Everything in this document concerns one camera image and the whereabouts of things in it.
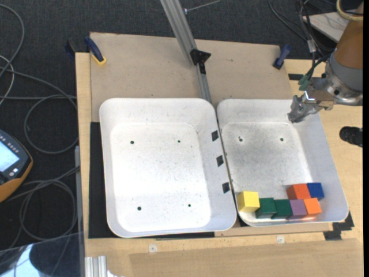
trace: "white plastic tray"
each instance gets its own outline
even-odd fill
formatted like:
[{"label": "white plastic tray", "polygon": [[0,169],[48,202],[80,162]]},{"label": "white plastic tray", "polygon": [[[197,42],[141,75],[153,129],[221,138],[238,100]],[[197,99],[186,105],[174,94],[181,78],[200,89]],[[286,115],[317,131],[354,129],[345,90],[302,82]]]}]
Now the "white plastic tray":
[{"label": "white plastic tray", "polygon": [[302,222],[339,222],[348,205],[318,114],[291,123],[291,100],[227,99],[217,106],[219,127],[235,195],[257,191],[259,197],[287,199],[286,187],[320,182],[322,213],[312,220],[257,219],[239,212],[250,226]]},{"label": "white plastic tray", "polygon": [[232,227],[236,208],[211,104],[108,99],[100,126],[112,232],[128,238]]}]

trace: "orange block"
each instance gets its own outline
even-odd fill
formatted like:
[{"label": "orange block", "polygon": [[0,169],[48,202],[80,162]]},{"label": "orange block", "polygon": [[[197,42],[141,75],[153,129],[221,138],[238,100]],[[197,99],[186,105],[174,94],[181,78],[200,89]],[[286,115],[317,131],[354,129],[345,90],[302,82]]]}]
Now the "orange block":
[{"label": "orange block", "polygon": [[311,218],[322,213],[321,205],[317,198],[304,199],[307,215],[305,218]]},{"label": "orange block", "polygon": [[287,189],[288,199],[311,198],[307,184],[294,184]]}]

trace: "colored block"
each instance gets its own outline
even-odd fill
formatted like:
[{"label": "colored block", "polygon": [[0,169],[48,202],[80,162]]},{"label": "colored block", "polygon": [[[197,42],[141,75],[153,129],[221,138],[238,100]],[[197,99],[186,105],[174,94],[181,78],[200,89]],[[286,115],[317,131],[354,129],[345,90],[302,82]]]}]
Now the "colored block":
[{"label": "colored block", "polygon": [[318,198],[318,200],[324,198],[323,187],[320,182],[308,182],[307,188],[309,189],[311,198]]},{"label": "colored block", "polygon": [[308,199],[311,198],[307,184],[294,184],[287,189],[288,199]]},{"label": "colored block", "polygon": [[292,215],[288,219],[302,219],[307,215],[304,200],[293,199],[290,200]]},{"label": "colored block", "polygon": [[304,199],[304,204],[307,212],[306,218],[314,218],[322,213],[322,208],[317,198]]},{"label": "colored block", "polygon": [[260,198],[260,208],[255,211],[257,219],[270,219],[277,213],[276,204],[273,198]]},{"label": "colored block", "polygon": [[258,192],[243,191],[237,196],[238,210],[241,212],[254,212],[260,207]]},{"label": "colored block", "polygon": [[274,203],[277,213],[272,216],[272,219],[286,219],[292,215],[291,203],[288,199],[276,199]]}]

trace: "yellow block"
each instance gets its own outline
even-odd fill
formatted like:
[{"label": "yellow block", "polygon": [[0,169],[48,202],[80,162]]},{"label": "yellow block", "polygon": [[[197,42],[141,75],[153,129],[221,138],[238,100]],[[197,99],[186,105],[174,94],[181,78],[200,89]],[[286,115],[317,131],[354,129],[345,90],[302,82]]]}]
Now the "yellow block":
[{"label": "yellow block", "polygon": [[260,208],[258,192],[243,191],[237,196],[238,210],[242,212],[254,212]]}]

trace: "blue clamp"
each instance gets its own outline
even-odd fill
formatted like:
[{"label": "blue clamp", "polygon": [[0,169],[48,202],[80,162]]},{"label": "blue clamp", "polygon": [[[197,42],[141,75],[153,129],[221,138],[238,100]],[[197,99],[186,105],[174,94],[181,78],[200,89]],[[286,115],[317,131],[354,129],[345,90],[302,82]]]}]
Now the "blue clamp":
[{"label": "blue clamp", "polygon": [[106,58],[101,54],[96,43],[90,37],[85,37],[84,42],[87,45],[87,48],[91,51],[92,58],[97,62],[97,64],[100,66],[105,65]]},{"label": "blue clamp", "polygon": [[292,47],[286,44],[281,50],[281,55],[274,62],[273,67],[280,70],[281,67],[283,66],[284,60],[286,59],[287,55],[291,52],[291,49]]}]

